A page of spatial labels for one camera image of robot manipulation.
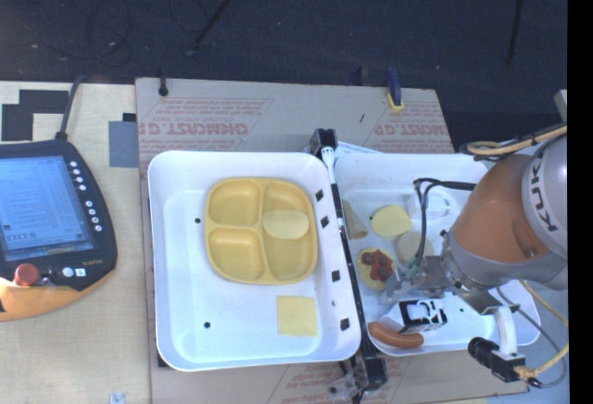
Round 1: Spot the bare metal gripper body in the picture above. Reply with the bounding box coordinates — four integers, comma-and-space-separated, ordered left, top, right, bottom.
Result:
409, 255, 458, 300

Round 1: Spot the beige round biscuit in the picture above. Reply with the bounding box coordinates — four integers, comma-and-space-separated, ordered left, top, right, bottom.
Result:
394, 231, 435, 268

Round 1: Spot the black and white carton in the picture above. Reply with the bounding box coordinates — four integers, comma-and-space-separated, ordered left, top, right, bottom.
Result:
398, 297, 449, 335

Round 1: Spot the orange sausage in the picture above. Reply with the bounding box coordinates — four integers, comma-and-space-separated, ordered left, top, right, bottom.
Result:
367, 321, 425, 351

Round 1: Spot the yellow potato chip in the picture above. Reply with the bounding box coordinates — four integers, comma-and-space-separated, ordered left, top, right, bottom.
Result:
370, 204, 414, 239

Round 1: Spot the beige ice cream cone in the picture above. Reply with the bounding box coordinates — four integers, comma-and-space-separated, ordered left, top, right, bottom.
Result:
341, 198, 370, 241

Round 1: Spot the yellow square cheese slice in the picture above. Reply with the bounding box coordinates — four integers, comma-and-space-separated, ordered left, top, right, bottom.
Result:
275, 295, 321, 339

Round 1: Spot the white plastic tray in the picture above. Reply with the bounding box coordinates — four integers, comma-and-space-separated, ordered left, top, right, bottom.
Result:
146, 149, 363, 372
333, 151, 542, 358

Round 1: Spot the thin black and white rod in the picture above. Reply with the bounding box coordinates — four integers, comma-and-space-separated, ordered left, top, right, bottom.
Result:
321, 145, 374, 361

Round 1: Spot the pale yellow half-round slice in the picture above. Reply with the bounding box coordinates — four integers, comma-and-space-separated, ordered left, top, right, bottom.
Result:
261, 208, 311, 241

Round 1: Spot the yellow divided plate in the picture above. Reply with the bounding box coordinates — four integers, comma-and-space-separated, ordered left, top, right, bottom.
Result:
204, 176, 320, 286

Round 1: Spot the brown cardboard board red print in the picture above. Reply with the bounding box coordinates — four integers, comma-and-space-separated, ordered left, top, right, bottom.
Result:
133, 77, 530, 404

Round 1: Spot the black block with thin wires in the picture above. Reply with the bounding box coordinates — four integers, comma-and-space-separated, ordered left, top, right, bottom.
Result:
308, 128, 338, 158
360, 354, 389, 390

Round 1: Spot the black cylinder on white bracket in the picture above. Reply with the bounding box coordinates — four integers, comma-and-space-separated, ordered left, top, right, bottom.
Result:
467, 305, 527, 385

